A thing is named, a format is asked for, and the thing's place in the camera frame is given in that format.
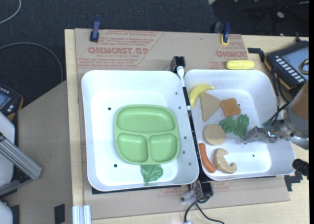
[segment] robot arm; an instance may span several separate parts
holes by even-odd
[[[309,149],[309,80],[305,82],[294,99],[284,109],[281,120],[272,123],[267,121],[263,127],[255,126],[245,136],[244,143],[249,143],[263,138],[269,142],[277,139],[290,140],[296,145]]]

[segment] toy food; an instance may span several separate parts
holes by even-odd
[[[144,183],[148,184],[151,181],[158,180],[163,175],[163,169],[161,165],[141,165],[141,173]]]
[[[203,122],[206,122],[211,115],[220,107],[220,100],[212,95],[203,93],[200,95]]]
[[[204,143],[198,144],[200,149],[200,155],[202,159],[203,166],[206,168],[206,170],[210,173],[213,173],[216,171],[215,166],[209,161],[208,156],[206,154],[206,146]]]
[[[214,86],[209,86],[207,84],[199,84],[197,86],[195,86],[188,94],[189,100],[190,100],[190,105],[191,108],[194,107],[195,103],[196,103],[196,99],[198,98],[199,95],[201,95],[202,93],[204,93],[206,90],[209,89],[214,89]]]
[[[241,109],[234,97],[222,100],[220,102],[220,107],[223,109],[226,117],[239,115],[241,113]]]
[[[227,69],[253,69],[255,66],[253,61],[250,60],[233,60],[227,61]]]
[[[228,152],[225,149],[220,148],[215,150],[214,164],[216,166],[216,169],[224,173],[235,173],[237,169],[236,164],[231,163],[229,165],[224,158],[225,154],[228,154]]]
[[[246,129],[249,125],[249,117],[246,114],[241,114],[237,119],[237,125],[234,134],[243,138],[246,135]]]
[[[212,145],[220,145],[226,140],[224,130],[216,124],[206,126],[203,134],[204,139]]]
[[[236,120],[234,119],[233,116],[228,116],[225,119],[221,120],[219,122],[219,125],[222,126],[222,129],[225,130],[225,133],[230,133],[231,131],[233,131],[237,124],[236,124]]]

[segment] white cable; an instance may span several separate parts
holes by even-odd
[[[5,20],[3,20],[3,21],[0,21],[0,24],[5,23],[6,21],[8,21],[8,20],[10,20],[11,18],[13,18],[13,17],[20,11],[21,6],[22,6],[22,1],[19,0],[19,8],[18,8],[18,9],[15,11],[15,13],[12,14],[9,18],[7,18],[7,19],[5,19]]]

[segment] blue clamp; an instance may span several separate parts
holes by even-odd
[[[221,36],[220,44],[223,46],[229,45],[230,23],[225,22],[224,33]]]
[[[94,25],[93,25],[93,31],[90,33],[90,38],[89,40],[92,42],[98,42],[98,37],[99,37],[99,26],[100,26],[100,16],[96,15],[94,18]]]

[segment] green divided plate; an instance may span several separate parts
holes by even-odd
[[[120,157],[131,164],[165,164],[179,153],[179,130],[174,114],[156,105],[121,107],[114,119]]]

